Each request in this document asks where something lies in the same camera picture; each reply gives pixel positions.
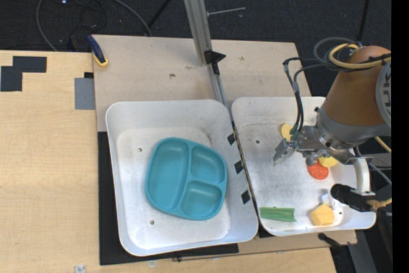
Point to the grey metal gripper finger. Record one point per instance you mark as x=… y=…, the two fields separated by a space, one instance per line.
x=283 y=150
x=313 y=159

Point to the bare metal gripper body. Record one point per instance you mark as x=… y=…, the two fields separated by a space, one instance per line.
x=314 y=142

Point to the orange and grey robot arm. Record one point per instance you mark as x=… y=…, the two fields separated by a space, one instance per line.
x=351 y=96

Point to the orange round toy slice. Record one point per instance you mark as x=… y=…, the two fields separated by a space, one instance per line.
x=318 y=172

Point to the yellow toy lemon piece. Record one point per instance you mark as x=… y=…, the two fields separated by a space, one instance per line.
x=329 y=162

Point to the yellow round toy slice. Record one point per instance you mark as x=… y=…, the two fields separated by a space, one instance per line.
x=285 y=130

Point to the white plastic tray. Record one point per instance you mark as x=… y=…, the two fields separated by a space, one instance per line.
x=281 y=182
x=134 y=188

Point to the small white toy piece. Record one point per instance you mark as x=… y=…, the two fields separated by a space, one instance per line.
x=326 y=199

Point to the yellow toy cheese block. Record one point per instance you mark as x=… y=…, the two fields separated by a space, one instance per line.
x=322 y=215

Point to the green toy vegetable stick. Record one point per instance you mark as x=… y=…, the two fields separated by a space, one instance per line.
x=277 y=214

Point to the thin black and white rod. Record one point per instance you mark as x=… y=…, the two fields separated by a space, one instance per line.
x=220 y=88

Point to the blue divided plate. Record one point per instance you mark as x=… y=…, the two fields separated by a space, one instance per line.
x=179 y=176

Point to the pale wood board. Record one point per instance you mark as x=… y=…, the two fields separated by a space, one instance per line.
x=153 y=73

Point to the black cylinder on white bracket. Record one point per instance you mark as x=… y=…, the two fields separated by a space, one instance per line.
x=346 y=195

